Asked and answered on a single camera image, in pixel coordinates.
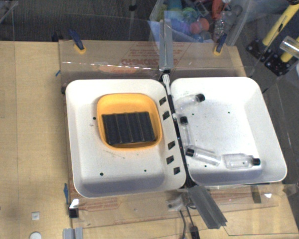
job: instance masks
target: white tray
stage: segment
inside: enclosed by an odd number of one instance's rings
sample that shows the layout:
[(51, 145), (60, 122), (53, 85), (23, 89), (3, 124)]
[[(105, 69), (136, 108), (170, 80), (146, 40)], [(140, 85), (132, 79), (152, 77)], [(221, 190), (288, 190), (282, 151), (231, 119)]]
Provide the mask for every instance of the white tray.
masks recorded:
[[(115, 151), (101, 141), (96, 117), (98, 99), (113, 93), (141, 93), (152, 98), (161, 118), (163, 139), (149, 149)], [(66, 88), (74, 186), (94, 198), (180, 188), (186, 179), (165, 88), (155, 80), (77, 80)], [(162, 115), (170, 116), (163, 120)], [(167, 144), (175, 141), (168, 149)], [(166, 159), (173, 156), (173, 162)]]
[(218, 154), (244, 153), (261, 165), (228, 170), (186, 157), (191, 178), (207, 186), (277, 182), (287, 174), (286, 163), (258, 84), (245, 77), (181, 78), (172, 82), (177, 100), (203, 93), (206, 100), (187, 111), (195, 144)]

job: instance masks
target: wooden table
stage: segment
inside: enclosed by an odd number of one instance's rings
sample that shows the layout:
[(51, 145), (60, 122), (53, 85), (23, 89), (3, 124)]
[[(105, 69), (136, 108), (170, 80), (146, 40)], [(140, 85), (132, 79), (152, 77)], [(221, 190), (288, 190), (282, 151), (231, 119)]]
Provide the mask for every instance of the wooden table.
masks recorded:
[[(235, 47), (228, 47), (228, 54), (218, 59), (219, 67), (242, 66)], [(63, 229), (73, 225), (63, 192), (69, 174), (59, 70), (57, 43), (0, 42), (0, 239), (26, 239), (34, 231), (61, 239)], [(227, 227), (219, 230), (207, 230), (200, 216), (193, 218), (201, 238), (299, 238), (287, 197), (278, 203), (228, 211)], [(178, 217), (94, 227), (84, 229), (84, 239), (177, 239), (182, 226)]]

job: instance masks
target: yellow tube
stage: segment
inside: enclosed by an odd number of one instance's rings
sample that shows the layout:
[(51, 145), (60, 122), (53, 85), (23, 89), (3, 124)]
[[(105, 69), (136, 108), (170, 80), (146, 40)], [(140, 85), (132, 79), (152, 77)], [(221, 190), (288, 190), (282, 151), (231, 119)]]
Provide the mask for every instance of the yellow tube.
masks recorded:
[(295, 13), (299, 10), (299, 3), (296, 5), (289, 5), (288, 8), (283, 12), (280, 18), (277, 20), (275, 25), (267, 33), (262, 43), (265, 46), (271, 44), (271, 42), (277, 37), (277, 35), (283, 30), (287, 23), (292, 19)]
[(293, 56), (292, 56), (290, 53), (288, 53), (288, 52), (284, 52), (284, 53), (281, 55), (280, 59), (281, 59), (281, 61), (287, 63), (289, 60), (291, 60), (292, 57), (293, 57)]

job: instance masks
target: black bottle cap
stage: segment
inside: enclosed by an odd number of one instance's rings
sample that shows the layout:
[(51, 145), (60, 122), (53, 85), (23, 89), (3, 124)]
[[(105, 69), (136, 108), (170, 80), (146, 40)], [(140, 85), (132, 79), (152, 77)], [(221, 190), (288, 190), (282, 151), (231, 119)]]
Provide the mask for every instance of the black bottle cap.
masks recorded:
[(205, 101), (205, 96), (203, 94), (196, 95), (199, 99), (199, 102)]
[(253, 158), (253, 165), (260, 165), (260, 159), (259, 158)]
[(186, 116), (180, 117), (180, 123), (182, 125), (187, 125), (188, 124), (188, 120)]
[(193, 150), (193, 149), (186, 150), (186, 156), (192, 157), (192, 156), (194, 156), (194, 154), (195, 154), (195, 150)]

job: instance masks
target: clear plastic vial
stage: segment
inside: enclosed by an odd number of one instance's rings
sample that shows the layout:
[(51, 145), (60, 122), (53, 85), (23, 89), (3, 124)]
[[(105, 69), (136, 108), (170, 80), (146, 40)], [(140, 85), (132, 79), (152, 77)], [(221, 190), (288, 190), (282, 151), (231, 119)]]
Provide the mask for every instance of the clear plastic vial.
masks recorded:
[(187, 149), (188, 146), (194, 145), (194, 138), (191, 134), (190, 127), (186, 116), (180, 117), (180, 137), (183, 143), (183, 148)]
[(238, 153), (238, 154), (227, 154), (223, 155), (225, 166), (228, 169), (244, 169), (251, 168), (256, 165), (260, 165), (259, 158), (253, 158), (252, 156), (248, 156), (246, 154)]
[(196, 146), (189, 146), (186, 150), (186, 156), (192, 157), (196, 160), (203, 161), (205, 163), (218, 166), (221, 162), (221, 156), (216, 153), (198, 148)]
[(188, 95), (182, 97), (175, 102), (175, 108), (177, 113), (182, 113), (189, 107), (198, 105), (200, 102), (205, 100), (205, 96), (203, 94), (198, 95)]

